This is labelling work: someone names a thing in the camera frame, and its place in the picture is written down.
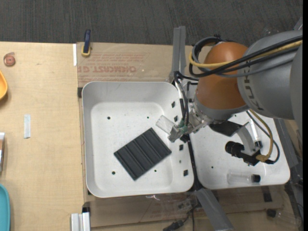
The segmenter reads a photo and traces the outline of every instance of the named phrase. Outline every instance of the wooden surface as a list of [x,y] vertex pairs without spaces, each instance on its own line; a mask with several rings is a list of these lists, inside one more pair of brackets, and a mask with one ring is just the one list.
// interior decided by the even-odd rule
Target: wooden surface
[[[2,57],[15,52],[16,64]],[[5,132],[0,183],[11,201],[11,231],[69,230],[83,205],[77,98],[72,44],[0,43],[0,69],[8,95],[0,101]],[[31,138],[24,139],[24,114]]]

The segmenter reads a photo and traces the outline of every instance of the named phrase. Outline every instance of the bottle cap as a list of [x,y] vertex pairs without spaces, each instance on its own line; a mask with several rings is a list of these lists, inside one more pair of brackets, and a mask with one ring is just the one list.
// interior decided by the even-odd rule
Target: bottle cap
[[252,182],[260,182],[261,176],[260,175],[252,175]]
[[266,214],[267,214],[268,217],[274,218],[274,217],[276,216],[276,214],[277,214],[277,211],[276,211],[276,210],[273,210],[273,209],[268,209],[268,210],[266,211]]

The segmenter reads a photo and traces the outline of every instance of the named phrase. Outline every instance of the black carpet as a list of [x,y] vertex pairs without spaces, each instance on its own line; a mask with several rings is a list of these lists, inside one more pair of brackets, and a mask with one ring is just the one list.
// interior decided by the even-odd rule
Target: black carpet
[[292,30],[303,0],[0,0],[0,41],[91,41],[172,44],[186,26],[186,44],[220,34],[250,45]]

